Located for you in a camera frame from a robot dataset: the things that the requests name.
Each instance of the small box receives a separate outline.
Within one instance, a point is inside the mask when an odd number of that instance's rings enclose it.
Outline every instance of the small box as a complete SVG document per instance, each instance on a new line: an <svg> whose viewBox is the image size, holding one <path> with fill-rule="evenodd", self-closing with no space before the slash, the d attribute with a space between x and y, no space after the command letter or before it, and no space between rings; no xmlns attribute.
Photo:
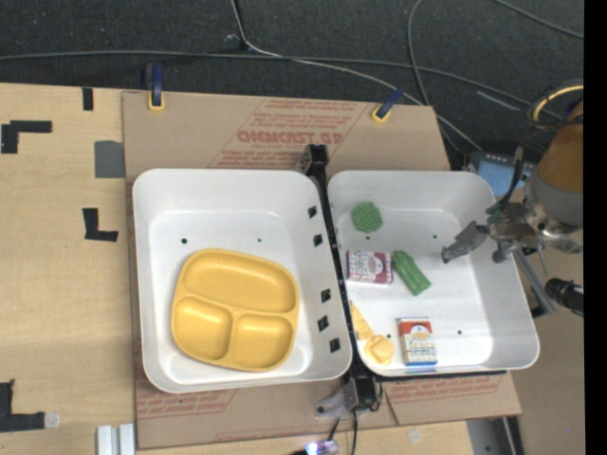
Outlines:
<svg viewBox="0 0 607 455"><path fill-rule="evenodd" d="M398 318L398 335L406 366L433 366L438 362L428 318Z"/></svg>
<svg viewBox="0 0 607 455"><path fill-rule="evenodd" d="M391 283L392 255L373 251L348 251L348 280L367 283Z"/></svg>

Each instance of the yellow plastic plate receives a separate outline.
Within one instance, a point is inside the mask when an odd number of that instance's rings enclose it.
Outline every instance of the yellow plastic plate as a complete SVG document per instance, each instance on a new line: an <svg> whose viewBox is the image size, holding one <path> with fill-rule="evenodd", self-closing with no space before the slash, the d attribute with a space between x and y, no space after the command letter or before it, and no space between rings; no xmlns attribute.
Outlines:
<svg viewBox="0 0 607 455"><path fill-rule="evenodd" d="M263 258L203 249L183 264L171 332L186 355L241 371L263 372L288 358L300 293L293 275Z"/></svg>

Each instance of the cardboard sheet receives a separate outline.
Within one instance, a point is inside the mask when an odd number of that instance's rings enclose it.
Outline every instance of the cardboard sheet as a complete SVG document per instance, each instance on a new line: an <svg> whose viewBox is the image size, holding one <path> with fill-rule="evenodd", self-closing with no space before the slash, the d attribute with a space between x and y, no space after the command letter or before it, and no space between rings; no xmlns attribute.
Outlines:
<svg viewBox="0 0 607 455"><path fill-rule="evenodd" d="M383 124L377 103L165 93L151 112L144 92L123 92L122 116L133 328L138 447L153 448L326 434L314 402L333 381L188 394L154 388L141 365L132 187L155 168L292 169L308 143L324 143L329 177L343 170L448 170L431 107L396 105ZM416 379L388 383L381 408L359 426L385 428L518 414L510 375Z"/></svg>

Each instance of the blue object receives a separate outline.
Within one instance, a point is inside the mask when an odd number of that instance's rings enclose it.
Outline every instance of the blue object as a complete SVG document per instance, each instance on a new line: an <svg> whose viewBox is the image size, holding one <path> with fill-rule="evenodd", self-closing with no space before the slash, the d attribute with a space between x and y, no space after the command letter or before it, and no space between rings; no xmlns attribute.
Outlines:
<svg viewBox="0 0 607 455"><path fill-rule="evenodd" d="M162 106L162 65L152 64L152 104Z"/></svg>
<svg viewBox="0 0 607 455"><path fill-rule="evenodd" d="M508 192L514 168L495 162L482 161L478 168L478 174L483 177L491 187L493 195L500 197ZM519 180L515 189L524 186L524 181Z"/></svg>
<svg viewBox="0 0 607 455"><path fill-rule="evenodd" d="M398 100L402 98L403 94L404 91L401 88L398 88L394 93L392 93L376 111L376 117L379 119L384 118L390 111L390 108L392 108L398 102Z"/></svg>

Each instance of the yellow food item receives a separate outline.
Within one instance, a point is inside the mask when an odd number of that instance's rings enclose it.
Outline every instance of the yellow food item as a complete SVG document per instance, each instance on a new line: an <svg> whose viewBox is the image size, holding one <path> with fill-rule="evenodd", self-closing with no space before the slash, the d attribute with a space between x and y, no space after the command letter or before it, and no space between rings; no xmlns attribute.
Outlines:
<svg viewBox="0 0 607 455"><path fill-rule="evenodd" d="M390 364L395 348L386 336L373 336L364 344L364 353L377 364Z"/></svg>
<svg viewBox="0 0 607 455"><path fill-rule="evenodd" d="M354 331L357 334L358 340L368 340L373 336L373 331L367 320L364 319L362 313L357 306L350 301L350 312L352 312L352 322L354 323Z"/></svg>

